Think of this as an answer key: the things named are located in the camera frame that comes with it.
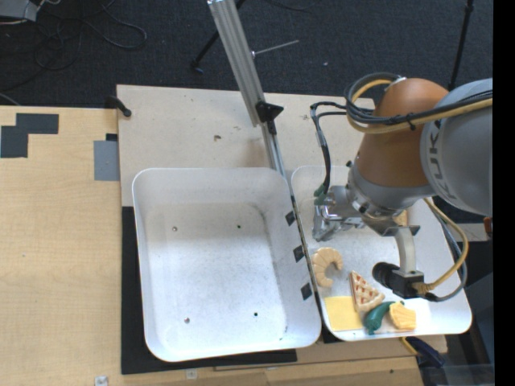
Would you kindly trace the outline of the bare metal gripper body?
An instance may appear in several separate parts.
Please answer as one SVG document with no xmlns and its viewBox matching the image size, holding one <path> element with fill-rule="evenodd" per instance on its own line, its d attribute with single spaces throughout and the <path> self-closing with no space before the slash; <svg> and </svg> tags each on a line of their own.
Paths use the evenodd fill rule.
<svg viewBox="0 0 515 386">
<path fill-rule="evenodd" d="M 328 222 L 346 218 L 347 230 L 369 227 L 375 232 L 389 232 L 404 226 L 404 211 L 375 205 L 360 191 L 348 186 L 333 186 L 317 199 L 317 215 Z"/>
</svg>

